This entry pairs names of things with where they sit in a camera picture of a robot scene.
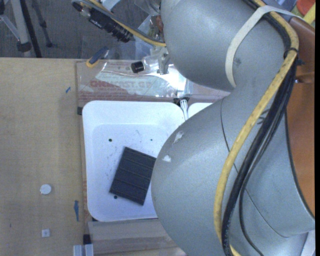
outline yellow cable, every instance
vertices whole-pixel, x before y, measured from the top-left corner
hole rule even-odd
[[[261,0],[253,0],[256,2],[259,6],[264,6],[265,3]],[[298,49],[299,48],[299,41],[296,32],[289,26],[289,24],[277,13],[272,11],[271,16],[283,26],[286,33],[288,34],[290,41],[291,41],[291,48]],[[214,197],[214,211],[213,211],[213,217],[214,217],[214,227],[215,232],[220,240],[220,243],[222,243],[222,203],[224,199],[224,193],[226,190],[227,181],[231,172],[231,169],[234,165],[234,162],[236,160],[236,157],[245,143],[247,137],[249,136],[252,128],[255,126],[258,118],[261,116],[262,112],[268,105],[269,101],[273,98],[275,93],[277,92],[278,88],[280,87],[282,81],[284,80],[286,74],[290,70],[290,67],[292,66],[295,58],[297,57],[297,53],[294,50],[290,50],[284,59],[279,72],[275,75],[274,79],[272,80],[271,84],[265,91],[264,95],[252,111],[251,115],[249,116],[248,120],[245,122],[244,126],[242,127],[241,131],[239,132],[238,136],[236,137],[233,146],[224,162],[221,175],[217,184],[216,193]],[[231,251],[233,255],[240,256],[240,254],[232,247]]]
[[[312,7],[310,8],[310,10],[308,10],[308,12],[306,13],[306,15],[303,17],[303,19],[305,20],[305,22],[307,22],[308,24],[311,24],[316,18],[316,3],[314,3],[312,5]]]
[[[110,13],[113,15],[112,12],[110,12],[108,9],[106,9],[101,3],[97,2],[96,0],[89,0],[92,4],[94,4],[95,6],[99,7],[100,9]],[[160,47],[166,47],[166,43],[164,42],[158,42],[158,41],[155,41],[155,40],[152,40],[150,38],[147,38],[145,37],[143,34],[140,34],[139,32],[133,30],[131,27],[128,27],[127,25],[125,24],[122,24],[121,22],[115,20],[114,18],[111,18],[113,19],[116,23],[118,23],[120,26],[122,26],[123,28],[125,28],[126,30],[128,30],[131,34],[133,34],[134,36],[140,38],[141,40],[145,41],[146,43],[148,44],[151,44],[151,45],[154,45],[154,46],[160,46]]]

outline tripod leg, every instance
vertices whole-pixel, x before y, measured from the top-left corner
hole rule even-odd
[[[22,13],[22,8],[19,0],[11,0],[13,15],[16,23],[16,28],[19,33],[20,43],[21,45],[29,44],[27,27],[25,23],[25,19]],[[25,51],[23,53],[24,57],[31,57],[31,51]]]
[[[53,44],[50,41],[50,38],[49,38],[49,35],[48,35],[48,32],[47,32],[47,24],[46,24],[46,21],[44,20],[42,14],[41,14],[38,1],[37,0],[31,0],[31,5],[35,10],[36,16],[38,17],[39,25],[42,28],[42,31],[43,31],[43,34],[44,34],[44,37],[45,37],[46,46],[47,47],[52,47]]]

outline white scuff mark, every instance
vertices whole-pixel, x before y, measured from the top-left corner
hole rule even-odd
[[[177,143],[182,138],[183,135],[184,135],[184,132],[182,130],[178,131],[177,134],[175,135],[173,144]]]
[[[171,157],[166,155],[164,158],[162,158],[163,161],[171,163]]]

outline gray carpet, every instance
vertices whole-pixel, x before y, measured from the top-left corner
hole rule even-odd
[[[74,9],[71,0],[38,0],[49,38],[54,45],[46,47],[46,39],[31,0],[26,0],[26,3],[43,58],[88,59],[107,46],[110,49],[108,59],[136,59],[134,41],[117,41],[106,31],[97,28]],[[121,0],[112,11],[136,28],[148,16],[134,4],[134,0]],[[5,5],[4,14],[15,24],[11,1]],[[17,39],[4,22],[0,22],[0,57],[23,57],[17,50]]]

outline black grooved block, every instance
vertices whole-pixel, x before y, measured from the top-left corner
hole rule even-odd
[[[110,193],[144,205],[156,158],[125,147]]]

